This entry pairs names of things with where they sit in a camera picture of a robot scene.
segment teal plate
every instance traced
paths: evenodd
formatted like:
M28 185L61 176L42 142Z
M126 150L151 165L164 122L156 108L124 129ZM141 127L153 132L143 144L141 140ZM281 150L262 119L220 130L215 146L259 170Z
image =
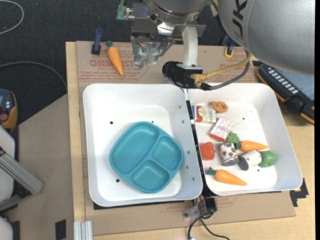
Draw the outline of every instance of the teal plate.
M110 152L112 168L145 193L163 190L184 160L181 146L156 125L140 121L129 127Z

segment button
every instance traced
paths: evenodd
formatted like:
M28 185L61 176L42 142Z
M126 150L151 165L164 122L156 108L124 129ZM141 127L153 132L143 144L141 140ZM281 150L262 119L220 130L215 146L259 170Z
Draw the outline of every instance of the button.
M0 114L0 121L5 122L7 121L9 116L7 114Z

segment black carpet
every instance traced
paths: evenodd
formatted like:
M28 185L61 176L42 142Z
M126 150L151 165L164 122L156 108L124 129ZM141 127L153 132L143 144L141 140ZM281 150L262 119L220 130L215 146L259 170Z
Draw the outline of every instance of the black carpet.
M15 26L15 29L2 33ZM128 5L138 0L128 0ZM0 88L13 91L18 105L18 124L24 122L67 93L63 81L41 65L66 78L67 41L93 41L97 28L102 41L130 42L130 23L116 20L120 0L2 0L0 1ZM219 45L225 36L219 18L209 7L200 14L199 24L207 25L199 45Z

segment orange carrot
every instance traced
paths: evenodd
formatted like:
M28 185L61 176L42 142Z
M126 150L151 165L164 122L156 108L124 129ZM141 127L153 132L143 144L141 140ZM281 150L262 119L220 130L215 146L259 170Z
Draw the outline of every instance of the orange carrot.
M263 145L258 142L254 142L251 140L242 140L240 143L235 143L234 144L236 150L241 150L244 152L249 152L251 150L266 150L268 149L267 145Z
M230 172L219 169L219 170L214 170L211 167L209 167L208 172L209 175L214 175L215 179L218 182L226 183L226 184L231 184L231 185L240 185L240 186L246 186L247 183L243 181L242 179L238 178L237 176L231 174Z
M114 65L115 69L118 71L120 76L123 76L124 69L122 67L122 62L121 62L121 58L120 58L120 54L119 54L118 49L116 47L112 46L112 41L107 41L106 45L109 47L108 55L109 55L109 58L110 58L112 64Z

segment toy donut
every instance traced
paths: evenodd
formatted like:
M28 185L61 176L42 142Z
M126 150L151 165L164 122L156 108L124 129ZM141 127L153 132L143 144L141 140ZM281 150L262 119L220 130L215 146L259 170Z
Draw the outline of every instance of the toy donut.
M223 101L213 101L211 106L217 113L224 113L228 110L227 104Z

